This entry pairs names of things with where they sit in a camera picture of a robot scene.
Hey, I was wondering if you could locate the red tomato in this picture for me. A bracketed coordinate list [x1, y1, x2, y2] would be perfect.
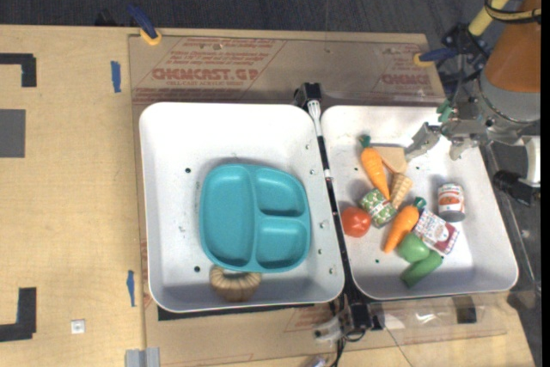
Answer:
[340, 205, 372, 239]

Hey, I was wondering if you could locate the red and white can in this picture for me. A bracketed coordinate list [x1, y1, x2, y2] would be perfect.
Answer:
[437, 182, 467, 223]

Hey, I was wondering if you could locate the green pepper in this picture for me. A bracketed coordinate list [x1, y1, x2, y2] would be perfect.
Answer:
[395, 232, 444, 290]

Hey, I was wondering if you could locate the black cylinder on white bracket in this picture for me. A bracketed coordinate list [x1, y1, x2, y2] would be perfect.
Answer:
[492, 135, 542, 207]

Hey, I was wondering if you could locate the tan waffle cone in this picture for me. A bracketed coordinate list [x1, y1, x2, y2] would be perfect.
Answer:
[388, 172, 414, 211]

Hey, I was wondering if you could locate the green can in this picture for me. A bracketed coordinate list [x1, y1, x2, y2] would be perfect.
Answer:
[358, 187, 398, 229]

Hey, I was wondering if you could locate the brown cardboard board, red print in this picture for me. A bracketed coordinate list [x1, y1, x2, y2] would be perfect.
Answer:
[127, 28, 509, 363]

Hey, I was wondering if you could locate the blue divided plate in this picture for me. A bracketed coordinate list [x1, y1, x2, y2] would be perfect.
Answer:
[198, 163, 313, 274]

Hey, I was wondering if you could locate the tan woven doughnut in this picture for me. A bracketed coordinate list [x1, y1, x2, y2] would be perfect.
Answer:
[208, 265, 263, 303]

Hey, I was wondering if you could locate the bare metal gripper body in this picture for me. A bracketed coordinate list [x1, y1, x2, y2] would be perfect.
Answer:
[441, 95, 542, 147]

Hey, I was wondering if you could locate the white plastic tray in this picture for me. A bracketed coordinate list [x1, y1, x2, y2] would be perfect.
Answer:
[138, 101, 346, 314]
[320, 104, 520, 302]

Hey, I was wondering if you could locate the orange carrot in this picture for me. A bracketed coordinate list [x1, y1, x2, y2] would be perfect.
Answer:
[358, 134, 392, 201]
[382, 196, 428, 254]

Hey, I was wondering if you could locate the tan bread slice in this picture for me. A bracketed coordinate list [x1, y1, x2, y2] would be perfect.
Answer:
[371, 144, 409, 175]

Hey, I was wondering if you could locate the black block with thin wires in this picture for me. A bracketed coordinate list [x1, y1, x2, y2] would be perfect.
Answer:
[293, 82, 324, 108]
[346, 302, 384, 333]

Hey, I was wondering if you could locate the thin black and white rod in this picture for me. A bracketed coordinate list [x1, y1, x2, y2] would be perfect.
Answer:
[306, 98, 350, 302]

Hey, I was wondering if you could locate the red and white carton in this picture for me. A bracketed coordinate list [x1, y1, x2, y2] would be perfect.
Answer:
[412, 207, 461, 257]

